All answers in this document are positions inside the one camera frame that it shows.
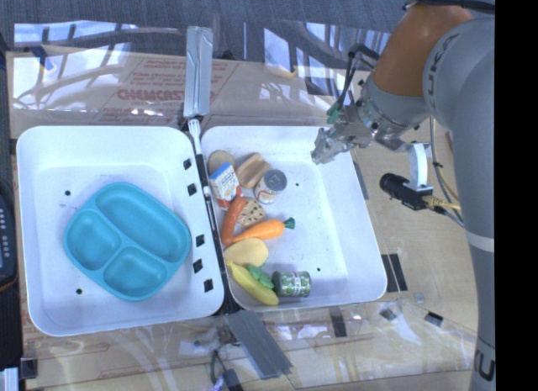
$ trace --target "blue plate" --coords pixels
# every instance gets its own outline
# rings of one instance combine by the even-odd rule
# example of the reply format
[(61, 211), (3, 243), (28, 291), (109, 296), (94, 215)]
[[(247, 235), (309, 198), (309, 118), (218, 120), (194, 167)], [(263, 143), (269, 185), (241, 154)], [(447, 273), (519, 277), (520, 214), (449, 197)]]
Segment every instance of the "blue plate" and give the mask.
[(164, 204), (135, 185), (100, 189), (66, 227), (71, 261), (110, 293), (143, 300), (159, 291), (187, 258), (191, 234)]

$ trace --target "can lid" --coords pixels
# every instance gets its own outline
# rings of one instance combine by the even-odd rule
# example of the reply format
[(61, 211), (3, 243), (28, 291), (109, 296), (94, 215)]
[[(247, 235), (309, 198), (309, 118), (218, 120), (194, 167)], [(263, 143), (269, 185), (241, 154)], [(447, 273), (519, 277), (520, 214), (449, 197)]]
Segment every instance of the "can lid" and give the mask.
[(280, 170), (269, 170), (263, 176), (263, 181), (273, 191), (283, 191), (287, 185), (286, 175)]

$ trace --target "white object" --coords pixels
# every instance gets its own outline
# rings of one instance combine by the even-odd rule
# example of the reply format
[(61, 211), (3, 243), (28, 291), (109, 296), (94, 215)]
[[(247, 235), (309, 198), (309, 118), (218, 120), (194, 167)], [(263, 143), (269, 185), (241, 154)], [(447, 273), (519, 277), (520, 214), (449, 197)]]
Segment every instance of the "white object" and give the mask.
[[(269, 257), (262, 267), (271, 275), (309, 272), (312, 291), (306, 298), (281, 299), (265, 306), (252, 298), (231, 274), (229, 283), (244, 309), (313, 308), (373, 301), (385, 293), (387, 276), (372, 222), (350, 154), (339, 154), (329, 164), (316, 166), (310, 157), (319, 127), (219, 126), (202, 136), (208, 156), (229, 152), (236, 162), (260, 153), (272, 168), (283, 171), (287, 186), (276, 201), (264, 206), (265, 219), (295, 219), (293, 230), (265, 240)], [(224, 212), (217, 210), (221, 225)], [(243, 230), (236, 225), (235, 233)]]
[[(18, 139), (17, 162), (29, 315), (41, 331), (71, 336), (195, 319), (219, 309), (224, 288), (215, 245), (192, 143), (181, 131), (38, 126)], [(112, 182), (130, 182), (145, 190), (191, 231), (187, 260), (144, 301), (114, 296), (78, 270), (64, 252), (63, 232), (76, 208)], [(197, 246), (199, 236), (203, 244)], [(195, 272), (198, 260), (203, 267)]]

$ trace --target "potato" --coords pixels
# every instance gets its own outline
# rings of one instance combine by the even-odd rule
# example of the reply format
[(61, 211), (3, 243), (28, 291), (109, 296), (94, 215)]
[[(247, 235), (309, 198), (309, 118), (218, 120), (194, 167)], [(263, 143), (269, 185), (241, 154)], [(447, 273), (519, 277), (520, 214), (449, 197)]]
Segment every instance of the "potato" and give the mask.
[(224, 249), (224, 259), (246, 267), (249, 264), (259, 267), (269, 257), (269, 250), (263, 240), (251, 237), (234, 243)]

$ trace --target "yellow toy food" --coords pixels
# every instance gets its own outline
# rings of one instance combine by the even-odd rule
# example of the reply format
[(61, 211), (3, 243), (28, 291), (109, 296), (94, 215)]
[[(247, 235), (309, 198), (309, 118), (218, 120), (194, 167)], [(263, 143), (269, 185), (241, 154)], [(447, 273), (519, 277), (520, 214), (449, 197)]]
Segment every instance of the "yellow toy food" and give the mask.
[(275, 292), (259, 283), (246, 268), (231, 260), (226, 260), (226, 265), (232, 271), (232, 278), (252, 297), (268, 306), (278, 306), (279, 300)]
[(224, 249), (224, 259), (246, 267), (248, 264), (259, 267), (269, 257), (269, 250), (263, 240), (249, 238), (238, 241)]

